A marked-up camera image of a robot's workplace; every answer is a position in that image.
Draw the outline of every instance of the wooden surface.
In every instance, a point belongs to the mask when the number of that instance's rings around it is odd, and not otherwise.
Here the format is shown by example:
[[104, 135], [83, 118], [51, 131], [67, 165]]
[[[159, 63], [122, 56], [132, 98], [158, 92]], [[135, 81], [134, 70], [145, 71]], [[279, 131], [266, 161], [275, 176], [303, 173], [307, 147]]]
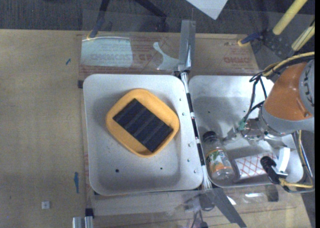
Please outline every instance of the wooden surface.
[[[77, 86], [82, 34], [0, 30], [1, 228], [68, 228], [73, 217], [84, 216], [82, 90]], [[239, 204], [237, 210], [252, 228], [311, 227], [301, 196], [290, 194], [287, 200], [268, 202], [258, 211], [261, 202], [251, 204], [250, 211]], [[42, 201], [50, 201], [51, 208], [42, 209]], [[207, 222], [210, 227], [237, 227], [224, 216]], [[137, 227], [182, 225], [185, 220]]]

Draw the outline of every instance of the yellow tube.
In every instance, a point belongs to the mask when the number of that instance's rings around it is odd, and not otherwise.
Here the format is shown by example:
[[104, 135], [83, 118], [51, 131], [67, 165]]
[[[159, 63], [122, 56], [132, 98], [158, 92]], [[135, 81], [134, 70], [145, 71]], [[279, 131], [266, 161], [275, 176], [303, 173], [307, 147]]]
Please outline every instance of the yellow tube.
[[311, 26], [305, 29], [305, 31], [291, 45], [291, 48], [294, 51], [300, 50], [308, 42], [308, 40], [310, 40], [311, 37], [315, 35], [315, 30], [316, 22], [314, 22]]
[[307, 1], [308, 0], [295, 0], [273, 28], [273, 33], [275, 35], [280, 35]]

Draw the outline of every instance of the bottle cap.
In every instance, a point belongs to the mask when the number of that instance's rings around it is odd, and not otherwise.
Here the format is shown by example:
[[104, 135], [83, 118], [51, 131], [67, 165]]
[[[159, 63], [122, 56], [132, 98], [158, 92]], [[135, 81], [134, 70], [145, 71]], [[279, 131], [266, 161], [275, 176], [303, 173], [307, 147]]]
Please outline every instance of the bottle cap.
[[217, 139], [217, 134], [214, 131], [207, 131], [203, 134], [203, 141], [208, 139]]

